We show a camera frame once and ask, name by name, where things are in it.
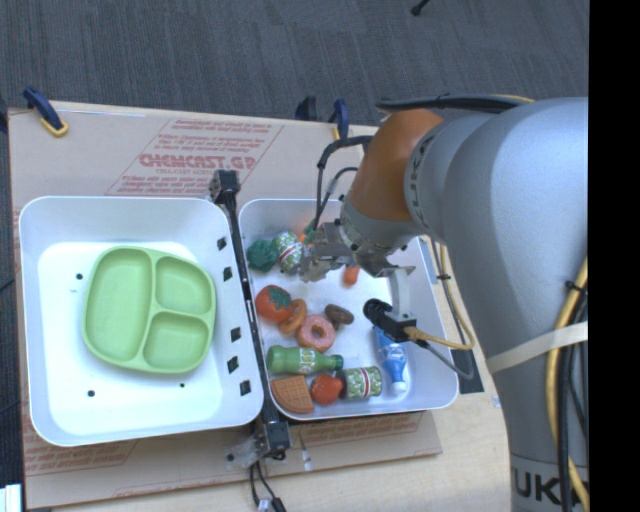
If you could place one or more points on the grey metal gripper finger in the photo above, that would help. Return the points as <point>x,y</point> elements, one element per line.
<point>314,272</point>
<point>308,254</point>

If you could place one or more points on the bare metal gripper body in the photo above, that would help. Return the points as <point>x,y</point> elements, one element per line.
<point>336,241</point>

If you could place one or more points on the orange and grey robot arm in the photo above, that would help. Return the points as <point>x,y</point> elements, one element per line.
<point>500,210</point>

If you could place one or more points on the green and red striped can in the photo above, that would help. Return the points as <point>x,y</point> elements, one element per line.
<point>289,251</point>

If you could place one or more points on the orange carrot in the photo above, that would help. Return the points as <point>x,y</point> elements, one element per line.
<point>351,275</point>

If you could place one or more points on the brown doughnut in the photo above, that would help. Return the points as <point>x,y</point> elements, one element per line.
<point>330,311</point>

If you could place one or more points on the green broccoli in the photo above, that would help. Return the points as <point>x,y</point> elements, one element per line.
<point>262,256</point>

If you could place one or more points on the red tomato with green top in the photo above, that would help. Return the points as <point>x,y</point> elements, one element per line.
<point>272,304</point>

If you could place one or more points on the pink doughnut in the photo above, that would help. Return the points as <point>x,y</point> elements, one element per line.
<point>306,340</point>

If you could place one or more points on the thin black and white rod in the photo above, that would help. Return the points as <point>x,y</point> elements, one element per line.
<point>250,310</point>

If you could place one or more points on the green bottle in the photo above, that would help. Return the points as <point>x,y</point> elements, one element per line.
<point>295,360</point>

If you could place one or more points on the blue and white bottle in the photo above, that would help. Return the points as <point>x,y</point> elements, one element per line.
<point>392,357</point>

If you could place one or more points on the green can with red band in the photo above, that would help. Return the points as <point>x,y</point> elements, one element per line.
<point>362,382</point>

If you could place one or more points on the brown waffle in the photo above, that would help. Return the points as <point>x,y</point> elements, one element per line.
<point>292,395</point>

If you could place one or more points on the white plastic tray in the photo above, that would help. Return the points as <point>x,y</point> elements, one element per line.
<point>430,360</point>
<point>60,350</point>

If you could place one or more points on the green divided plate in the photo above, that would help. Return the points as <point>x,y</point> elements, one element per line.
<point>150,310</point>

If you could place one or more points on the brown cardboard board red print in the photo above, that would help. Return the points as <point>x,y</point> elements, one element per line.
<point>100,150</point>

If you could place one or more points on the black cylinder on white bracket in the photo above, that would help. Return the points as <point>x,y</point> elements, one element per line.
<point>395,327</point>

